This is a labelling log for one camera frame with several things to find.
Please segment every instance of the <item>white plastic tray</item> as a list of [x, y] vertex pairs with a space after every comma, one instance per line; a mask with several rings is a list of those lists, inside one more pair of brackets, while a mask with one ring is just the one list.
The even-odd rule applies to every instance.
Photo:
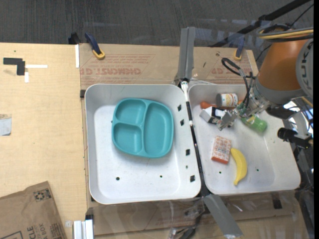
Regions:
[[[278, 129], [284, 126], [282, 120], [262, 112], [258, 117], [268, 124], [263, 133], [248, 128], [239, 119], [231, 128], [219, 131], [216, 125], [207, 123], [199, 116], [200, 102], [215, 104], [217, 93], [237, 93], [238, 98], [243, 100], [246, 88], [244, 85], [193, 85], [189, 88], [188, 96], [207, 188], [214, 194], [232, 195], [299, 187], [301, 178], [291, 146], [277, 137]], [[233, 184], [236, 177], [234, 159], [230, 157], [227, 165], [210, 159], [217, 135], [230, 139], [232, 147], [239, 149], [246, 157], [247, 176], [237, 186]]]
[[[150, 99], [170, 108], [174, 117], [174, 139], [166, 156], [157, 159], [137, 157], [120, 152], [114, 146], [111, 121], [116, 104], [124, 98]], [[85, 105], [89, 186], [91, 196], [97, 202], [120, 204], [187, 199], [199, 193], [198, 165], [180, 88], [174, 85], [96, 84], [87, 89]]]

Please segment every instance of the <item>teal plate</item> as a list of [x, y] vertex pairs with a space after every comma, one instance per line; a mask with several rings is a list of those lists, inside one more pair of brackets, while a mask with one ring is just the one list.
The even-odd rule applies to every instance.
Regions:
[[155, 101], [126, 98], [117, 103], [112, 120], [112, 141], [127, 154], [159, 158], [169, 153], [174, 136], [170, 109]]

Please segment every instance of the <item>qr code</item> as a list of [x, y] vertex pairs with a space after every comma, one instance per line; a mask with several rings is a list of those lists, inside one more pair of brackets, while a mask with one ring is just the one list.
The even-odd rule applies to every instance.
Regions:
[[36, 202], [52, 198], [49, 189], [39, 190], [37, 192], [34, 192], [33, 195]]

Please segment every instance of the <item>green plastic bottle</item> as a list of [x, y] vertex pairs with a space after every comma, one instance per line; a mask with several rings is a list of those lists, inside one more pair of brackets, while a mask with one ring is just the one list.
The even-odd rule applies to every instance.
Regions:
[[251, 115], [248, 118], [241, 118], [241, 121], [247, 126], [249, 126], [250, 128], [258, 132], [265, 131], [267, 127], [267, 122], [258, 118], [256, 115]]

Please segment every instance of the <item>blue and yellow clamp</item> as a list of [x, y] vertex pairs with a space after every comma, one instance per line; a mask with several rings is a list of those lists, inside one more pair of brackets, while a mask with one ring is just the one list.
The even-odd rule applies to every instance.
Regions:
[[85, 38], [87, 42], [89, 42], [92, 46], [92, 52], [96, 56], [97, 59], [103, 59], [105, 57], [105, 53], [103, 50], [100, 49], [97, 41], [95, 40], [94, 36], [92, 34], [89, 34], [88, 32], [85, 32]]
[[245, 44], [245, 37], [243, 36], [239, 39], [237, 49], [234, 51], [234, 59], [237, 61], [241, 60], [241, 54], [244, 48], [244, 44]]

